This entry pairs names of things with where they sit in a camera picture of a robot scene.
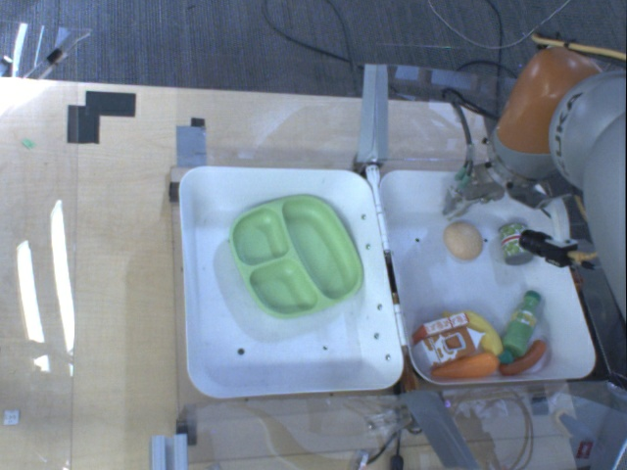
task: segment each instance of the beige ball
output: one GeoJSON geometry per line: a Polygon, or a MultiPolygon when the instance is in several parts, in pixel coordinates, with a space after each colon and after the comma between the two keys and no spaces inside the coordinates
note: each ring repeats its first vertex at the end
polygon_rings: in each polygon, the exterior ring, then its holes
{"type": "Polygon", "coordinates": [[[470,261],[481,254],[483,237],[471,224],[456,221],[444,230],[444,245],[456,258],[470,261]]]}

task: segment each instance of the dark gray carpet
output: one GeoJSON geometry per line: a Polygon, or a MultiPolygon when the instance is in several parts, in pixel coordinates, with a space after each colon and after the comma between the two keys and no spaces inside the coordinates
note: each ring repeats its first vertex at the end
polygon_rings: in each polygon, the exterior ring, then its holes
{"type": "MultiPolygon", "coordinates": [[[[497,51],[470,45],[446,29],[426,0],[331,0],[350,33],[354,60],[453,70],[497,51]]],[[[497,21],[483,0],[433,0],[467,36],[497,45],[497,21]]],[[[509,43],[564,0],[492,0],[509,43]]],[[[144,85],[356,95],[348,64],[303,48],[264,21],[263,0],[0,0],[0,33],[7,22],[90,28],[52,78],[144,85]]],[[[291,33],[339,55],[347,46],[337,17],[323,0],[270,0],[270,14],[291,33]]],[[[626,0],[573,0],[540,31],[625,50],[626,0]]],[[[8,48],[14,36],[0,36],[8,48]]],[[[529,40],[505,49],[519,71],[533,55],[529,40]]],[[[0,50],[11,55],[11,50],[0,50]]],[[[480,67],[484,71],[489,67],[480,67]]]]}

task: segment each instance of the orange carrot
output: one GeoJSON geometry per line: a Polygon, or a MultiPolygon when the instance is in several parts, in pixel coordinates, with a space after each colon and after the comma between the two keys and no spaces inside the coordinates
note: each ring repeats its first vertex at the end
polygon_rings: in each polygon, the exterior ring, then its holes
{"type": "Polygon", "coordinates": [[[511,364],[501,364],[499,371],[504,376],[513,376],[514,374],[520,374],[527,369],[530,369],[538,363],[538,360],[542,358],[542,355],[547,351],[547,344],[542,340],[536,340],[531,344],[527,353],[517,358],[511,364]]]}
{"type": "Polygon", "coordinates": [[[465,356],[446,362],[431,371],[434,378],[483,378],[499,368],[499,359],[489,352],[465,356]]]}

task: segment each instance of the white cable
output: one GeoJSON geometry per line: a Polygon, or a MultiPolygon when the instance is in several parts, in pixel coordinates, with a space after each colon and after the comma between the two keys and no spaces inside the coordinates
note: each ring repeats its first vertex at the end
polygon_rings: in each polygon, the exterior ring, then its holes
{"type": "Polygon", "coordinates": [[[476,47],[480,47],[482,49],[488,49],[491,51],[498,51],[499,49],[508,49],[509,47],[513,47],[515,45],[518,45],[519,43],[523,42],[524,40],[526,40],[527,38],[529,38],[540,26],[542,26],[544,23],[546,23],[547,21],[551,20],[555,15],[559,14],[561,11],[563,11],[563,9],[571,2],[572,0],[566,0],[563,4],[561,4],[559,7],[557,7],[557,9],[555,9],[553,11],[552,14],[550,14],[547,18],[545,18],[543,21],[541,21],[540,23],[536,24],[529,32],[525,33],[522,38],[519,38],[518,40],[516,40],[515,42],[511,42],[508,43],[506,45],[486,45],[484,43],[479,43],[479,42],[475,42],[472,38],[468,38],[466,35],[464,35],[463,33],[461,33],[459,30],[455,29],[454,27],[452,27],[447,20],[445,20],[439,13],[438,11],[435,10],[435,7],[433,6],[433,3],[431,2],[431,0],[427,0],[427,3],[429,4],[429,8],[431,9],[431,12],[433,14],[436,15],[436,17],[444,24],[444,26],[446,26],[450,31],[452,31],[454,34],[456,34],[457,36],[459,36],[460,38],[463,38],[466,42],[471,43],[472,45],[475,45],[476,47]]]}

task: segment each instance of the green bottle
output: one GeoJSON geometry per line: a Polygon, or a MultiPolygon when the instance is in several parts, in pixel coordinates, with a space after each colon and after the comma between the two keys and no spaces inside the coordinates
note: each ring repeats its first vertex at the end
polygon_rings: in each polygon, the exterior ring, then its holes
{"type": "Polygon", "coordinates": [[[540,318],[542,297],[535,291],[525,293],[522,304],[511,316],[503,337],[503,348],[499,361],[503,364],[513,362],[515,358],[525,355],[529,338],[540,318]]]}

